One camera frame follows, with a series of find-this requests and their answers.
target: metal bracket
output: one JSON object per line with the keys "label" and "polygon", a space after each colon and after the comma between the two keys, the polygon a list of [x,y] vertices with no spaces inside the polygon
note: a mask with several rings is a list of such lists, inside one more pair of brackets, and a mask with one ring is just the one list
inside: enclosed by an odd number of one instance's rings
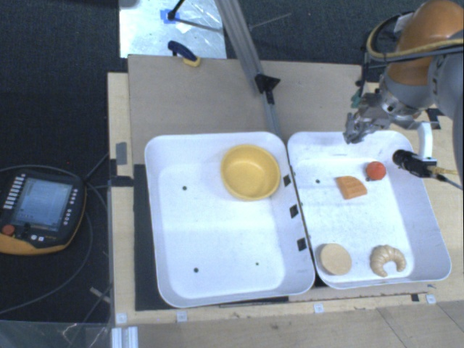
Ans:
{"label": "metal bracket", "polygon": [[266,99],[268,101],[268,104],[275,104],[273,90],[277,86],[277,84],[281,82],[281,79],[272,78],[270,76],[263,75],[262,73],[258,73],[254,77],[254,82],[256,83],[256,86],[258,87],[258,90],[260,91],[260,93],[266,94]]}
{"label": "metal bracket", "polygon": [[112,348],[138,348],[138,328],[113,328],[111,340]]}

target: white tray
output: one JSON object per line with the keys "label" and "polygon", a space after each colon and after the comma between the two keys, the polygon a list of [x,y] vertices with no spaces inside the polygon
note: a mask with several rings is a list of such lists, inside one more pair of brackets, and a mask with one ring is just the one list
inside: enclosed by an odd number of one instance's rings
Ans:
{"label": "white tray", "polygon": [[[398,149],[412,151],[409,141],[394,131],[377,132],[350,145],[341,133],[302,132],[289,140],[316,270],[330,287],[436,281],[450,274],[450,256],[423,181],[393,163]],[[365,166],[373,160],[386,166],[381,181],[366,181]],[[360,179],[368,194],[345,200],[335,181],[343,175]],[[327,243],[341,244],[351,254],[352,269],[346,275],[331,275],[321,266],[318,252]],[[388,276],[382,278],[370,269],[369,258],[373,247],[385,244],[403,252],[407,267],[397,272],[389,262]]]}
{"label": "white tray", "polygon": [[[282,179],[271,197],[245,202],[227,192],[220,162],[238,144],[260,146],[276,158]],[[158,288],[168,304],[280,297],[312,286],[314,265],[302,216],[291,216],[297,195],[292,179],[283,182],[291,173],[278,137],[159,136],[147,144],[145,162]]]}

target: round bread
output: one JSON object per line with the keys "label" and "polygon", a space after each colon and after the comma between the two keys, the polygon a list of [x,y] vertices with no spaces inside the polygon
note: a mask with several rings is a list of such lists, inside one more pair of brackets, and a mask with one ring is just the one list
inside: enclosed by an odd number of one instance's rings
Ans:
{"label": "round bread", "polygon": [[352,266],[349,252],[338,244],[326,244],[320,251],[320,263],[332,275],[345,275]]}

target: black carpet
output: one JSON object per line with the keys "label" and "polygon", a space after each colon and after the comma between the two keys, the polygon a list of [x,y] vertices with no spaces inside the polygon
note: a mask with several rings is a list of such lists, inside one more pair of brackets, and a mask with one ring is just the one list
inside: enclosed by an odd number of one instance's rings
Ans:
{"label": "black carpet", "polygon": [[[291,13],[252,31],[261,59],[337,63],[360,63],[369,30],[424,1],[240,0],[251,25]],[[85,176],[107,153],[107,73],[126,71],[117,0],[0,0],[0,14],[0,168],[41,164]],[[105,184],[108,176],[105,163],[91,182]],[[109,285],[107,216],[93,193],[88,214],[94,234],[89,261],[40,302],[2,314],[55,289],[78,269],[90,243],[89,223],[63,252],[0,254],[0,319],[79,322],[87,316],[98,300],[89,289]],[[108,317],[102,302],[88,322]]]}

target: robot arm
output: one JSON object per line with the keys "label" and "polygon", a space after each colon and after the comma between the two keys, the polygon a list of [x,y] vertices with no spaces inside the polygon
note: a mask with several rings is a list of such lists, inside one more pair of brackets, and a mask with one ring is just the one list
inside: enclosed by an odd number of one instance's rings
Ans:
{"label": "robot arm", "polygon": [[[347,143],[359,143],[367,134],[387,129],[392,123],[418,129],[422,123],[415,119],[435,103],[453,120],[455,159],[463,182],[463,13],[463,8],[451,1],[428,1],[407,22],[396,53],[379,55],[370,50],[371,56],[380,57],[378,60],[382,56],[384,60],[389,56],[404,59],[404,54],[420,58],[391,60],[378,90],[363,94],[354,104],[357,112],[348,114],[344,132]],[[445,46],[451,48],[446,54],[436,50]]]}

